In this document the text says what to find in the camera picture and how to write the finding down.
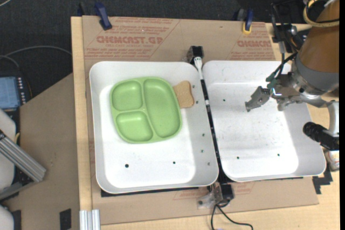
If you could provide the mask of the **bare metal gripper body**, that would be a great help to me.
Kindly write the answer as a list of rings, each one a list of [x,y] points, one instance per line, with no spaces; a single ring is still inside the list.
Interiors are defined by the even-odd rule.
[[[326,72],[289,72],[269,76],[271,97],[291,99],[295,103],[307,103],[315,107],[326,107],[328,102],[322,95],[336,89],[336,74]]]

